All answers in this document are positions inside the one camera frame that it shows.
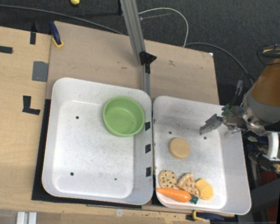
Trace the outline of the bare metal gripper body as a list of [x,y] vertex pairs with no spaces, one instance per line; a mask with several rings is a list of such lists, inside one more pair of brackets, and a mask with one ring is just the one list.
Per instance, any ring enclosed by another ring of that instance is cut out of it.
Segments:
[[250,107],[229,104],[222,109],[222,121],[227,127],[250,130],[257,135],[265,135],[268,124],[257,117]]

